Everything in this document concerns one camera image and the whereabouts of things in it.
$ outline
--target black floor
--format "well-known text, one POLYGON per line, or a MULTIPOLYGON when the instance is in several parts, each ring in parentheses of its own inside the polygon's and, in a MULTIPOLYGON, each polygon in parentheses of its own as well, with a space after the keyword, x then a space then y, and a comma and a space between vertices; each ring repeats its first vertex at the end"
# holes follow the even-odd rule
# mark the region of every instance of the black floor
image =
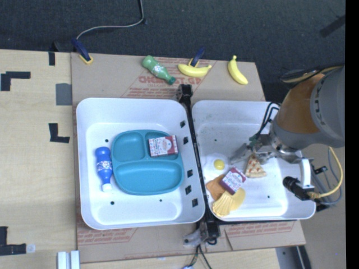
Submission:
MULTIPOLYGON (((142 0, 145 23, 81 36, 93 53, 255 62, 269 101, 287 93, 278 77, 345 61, 346 0, 142 0)), ((138 0, 0 0, 0 49, 48 51, 100 25, 141 18, 138 0)))

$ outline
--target blue bottle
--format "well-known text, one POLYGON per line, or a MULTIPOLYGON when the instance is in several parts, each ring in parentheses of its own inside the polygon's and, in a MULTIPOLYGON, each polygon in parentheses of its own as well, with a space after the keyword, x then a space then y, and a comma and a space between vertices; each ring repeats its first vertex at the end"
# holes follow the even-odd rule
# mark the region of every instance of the blue bottle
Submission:
POLYGON ((109 148, 102 146, 95 151, 97 162, 97 173, 102 180, 102 191, 111 191, 112 185, 110 183, 111 176, 113 174, 112 162, 111 162, 111 151, 109 148))

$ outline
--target white bottle cap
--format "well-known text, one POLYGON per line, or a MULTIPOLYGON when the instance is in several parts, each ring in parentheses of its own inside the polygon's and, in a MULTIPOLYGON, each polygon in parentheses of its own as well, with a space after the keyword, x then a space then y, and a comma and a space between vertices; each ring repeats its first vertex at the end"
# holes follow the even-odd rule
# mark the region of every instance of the white bottle cap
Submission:
POLYGON ((112 185, 110 183, 105 183, 102 185, 102 191, 107 192, 112 190, 112 185))

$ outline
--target banana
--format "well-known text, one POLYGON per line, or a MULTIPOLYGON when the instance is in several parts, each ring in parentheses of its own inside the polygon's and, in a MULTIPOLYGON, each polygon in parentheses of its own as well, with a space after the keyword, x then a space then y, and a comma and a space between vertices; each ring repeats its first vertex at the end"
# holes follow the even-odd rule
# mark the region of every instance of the banana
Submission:
POLYGON ((208 65, 206 67, 193 67, 190 65, 186 65, 186 64, 179 64, 178 65, 178 69, 179 71, 186 75, 186 76, 190 76, 190 77, 204 77, 205 75, 207 75, 208 70, 211 69, 212 66, 208 65))
POLYGON ((237 83, 239 83, 241 85, 247 85, 248 81, 247 81, 246 77, 238 70, 236 59, 237 59, 237 56, 234 55, 232 60, 230 60, 228 62, 229 73, 231 74, 232 78, 237 83))

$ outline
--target blue clamp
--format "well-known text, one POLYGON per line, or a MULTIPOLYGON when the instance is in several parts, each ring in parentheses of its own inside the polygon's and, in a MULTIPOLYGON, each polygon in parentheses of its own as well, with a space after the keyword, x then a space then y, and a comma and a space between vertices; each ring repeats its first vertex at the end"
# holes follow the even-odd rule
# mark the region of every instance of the blue clamp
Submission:
POLYGON ((71 39, 71 44, 76 48, 76 50, 80 53, 80 58, 86 63, 91 64, 93 62, 93 57, 90 56, 89 52, 86 50, 83 43, 78 41, 75 38, 71 39))
POLYGON ((201 47, 196 55, 191 59, 189 66, 196 67, 198 61, 202 58, 204 54, 204 47, 201 47))

